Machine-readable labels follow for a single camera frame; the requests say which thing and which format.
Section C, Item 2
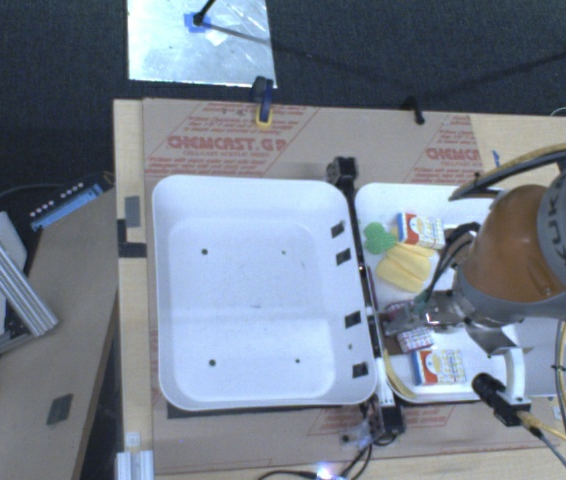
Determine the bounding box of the black cylinder on white bracket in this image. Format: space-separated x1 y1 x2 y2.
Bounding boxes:
471 346 535 428

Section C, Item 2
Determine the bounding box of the white plastic tray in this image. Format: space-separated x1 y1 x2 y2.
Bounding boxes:
353 182 566 404
151 173 380 412

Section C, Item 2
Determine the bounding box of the brown cardboard board red print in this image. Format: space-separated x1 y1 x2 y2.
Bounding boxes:
141 97 566 475

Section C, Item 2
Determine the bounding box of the small red and white packet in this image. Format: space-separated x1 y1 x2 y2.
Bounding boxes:
396 326 436 355

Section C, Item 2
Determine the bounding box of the thin black and white rod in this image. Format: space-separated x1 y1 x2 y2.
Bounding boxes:
341 177 392 410

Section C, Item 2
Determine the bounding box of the yellow banana bunch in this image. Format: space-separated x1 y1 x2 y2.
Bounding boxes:
375 241 438 295

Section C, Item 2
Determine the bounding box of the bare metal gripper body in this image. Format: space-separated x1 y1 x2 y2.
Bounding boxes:
420 290 479 328

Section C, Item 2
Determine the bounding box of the white and red carton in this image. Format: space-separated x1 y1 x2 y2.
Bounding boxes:
409 348 467 387
394 211 447 251

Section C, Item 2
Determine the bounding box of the green broccoli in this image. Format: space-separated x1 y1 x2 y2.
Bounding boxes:
362 221 397 256

